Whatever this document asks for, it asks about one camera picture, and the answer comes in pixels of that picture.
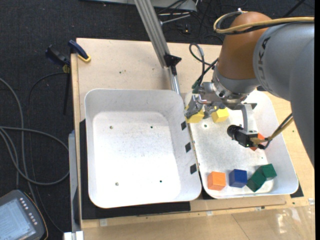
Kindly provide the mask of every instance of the black clamp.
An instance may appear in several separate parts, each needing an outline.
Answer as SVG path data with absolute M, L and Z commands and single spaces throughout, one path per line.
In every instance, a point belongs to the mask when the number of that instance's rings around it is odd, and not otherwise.
M 177 75 L 176 65 L 181 61 L 180 57 L 176 57 L 170 54 L 164 55 L 164 61 L 167 67 L 171 67 L 171 72 L 174 76 Z

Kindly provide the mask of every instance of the yellow cube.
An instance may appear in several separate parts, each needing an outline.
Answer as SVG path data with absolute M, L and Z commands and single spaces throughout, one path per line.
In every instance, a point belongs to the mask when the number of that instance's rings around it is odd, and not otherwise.
M 229 112 L 227 108 L 224 109 L 218 109 L 216 112 L 213 112 L 211 114 L 212 120 L 215 123 L 220 123 L 223 122 L 225 120 L 227 120 L 227 118 L 229 117 Z
M 190 116 L 189 118 L 185 118 L 185 121 L 188 124 L 196 124 L 199 123 L 205 116 L 204 111 L 201 109 L 198 113 L 193 114 L 192 116 Z

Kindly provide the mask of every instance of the green block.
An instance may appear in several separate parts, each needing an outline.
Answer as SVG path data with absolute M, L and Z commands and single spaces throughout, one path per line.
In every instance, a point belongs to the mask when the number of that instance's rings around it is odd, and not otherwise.
M 266 177 L 263 176 L 258 170 L 248 180 L 246 186 L 253 192 L 256 192 L 266 182 Z
M 272 163 L 260 166 L 257 171 L 259 171 L 267 181 L 270 181 L 277 176 L 276 170 Z

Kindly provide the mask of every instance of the black floor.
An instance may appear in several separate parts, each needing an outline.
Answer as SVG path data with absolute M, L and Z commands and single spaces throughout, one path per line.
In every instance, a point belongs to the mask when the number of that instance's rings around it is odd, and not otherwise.
M 212 25 L 217 17 L 242 8 L 245 11 L 264 13 L 276 19 L 283 17 L 299 1 L 203 0 L 198 5 L 198 17 L 191 16 L 165 24 L 163 32 L 167 42 L 221 45 L 223 35 L 212 31 Z M 314 15 L 315 0 L 305 0 L 290 14 L 290 16 Z M 189 24 L 191 34 L 182 34 L 178 30 L 179 24 Z M 48 77 L 34 87 L 31 95 L 30 90 L 41 77 L 62 72 L 59 66 L 46 59 L 46 48 L 52 44 L 58 51 L 68 55 L 67 43 L 70 39 L 76 38 L 148 41 L 148 35 L 133 5 L 78 0 L 0 0 L 0 78 L 14 89 L 21 102 L 24 127 L 54 135 L 66 144 L 68 135 L 73 130 L 71 95 L 66 115 L 63 115 L 67 76 L 57 74 Z M 2 83 L 0 83 L 0 126 L 21 126 L 16 100 Z M 7 133 L 16 145 L 22 165 L 21 133 L 12 130 L 8 130 Z M 52 182 L 68 171 L 69 157 L 62 145 L 37 134 L 25 133 L 24 138 L 26 166 L 30 178 L 39 182 Z M 18 187 L 30 193 L 26 181 L 21 177 Z M 15 188 L 16 170 L 1 139 L 0 196 Z M 36 187 L 33 185 L 32 188 L 39 208 L 44 214 L 49 239 L 61 239 L 60 230 L 71 231 L 68 180 L 54 186 L 39 186 L 37 189 L 43 205 Z M 59 229 L 50 221 L 48 214 Z

